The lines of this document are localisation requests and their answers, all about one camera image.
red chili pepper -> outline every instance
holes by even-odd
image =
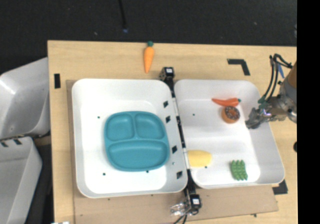
[[[229,99],[223,100],[223,99],[212,98],[212,101],[214,101],[216,104],[221,106],[237,106],[239,102],[241,102],[241,99],[229,98]]]

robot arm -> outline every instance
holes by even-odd
[[[273,57],[270,56],[270,63],[272,67],[271,81],[266,93],[258,100],[259,107],[252,109],[249,119],[245,123],[249,129],[258,128],[264,122],[284,121],[287,117],[291,121],[297,122],[297,62],[292,67],[280,55],[275,54]],[[274,97],[273,93],[278,83],[278,74],[283,75],[281,65],[291,68],[291,71],[281,83],[278,95]],[[272,83],[274,83],[272,91],[267,97]]]

table surface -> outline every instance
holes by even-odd
[[[158,79],[164,66],[174,67],[175,79],[247,80],[262,95],[270,81],[269,55],[278,53],[294,63],[296,47],[155,44],[151,71],[144,73],[144,43],[48,41],[54,220],[74,222],[72,162],[68,126],[66,80],[81,78]],[[250,75],[227,59],[244,59]],[[61,86],[56,89],[55,74]],[[288,194],[276,195],[279,211],[233,216],[190,223],[295,223],[297,217],[297,126],[289,120],[272,122],[276,144],[285,168]]]

toy donut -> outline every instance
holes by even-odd
[[[234,106],[226,106],[222,110],[222,119],[226,123],[235,123],[240,119],[240,112],[239,110]]]

toy carrot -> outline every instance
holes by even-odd
[[[149,72],[151,64],[152,64],[152,60],[154,59],[154,55],[155,55],[155,50],[153,49],[153,42],[152,41],[148,41],[148,47],[146,47],[146,49],[144,50],[144,55],[143,55],[143,59],[144,59],[144,70],[146,73]]]
[[[212,98],[212,101],[214,101],[216,104],[221,105],[221,106],[237,106],[239,102],[241,102],[241,99],[239,98],[229,98],[226,100],[223,99],[217,99],[217,98]]]

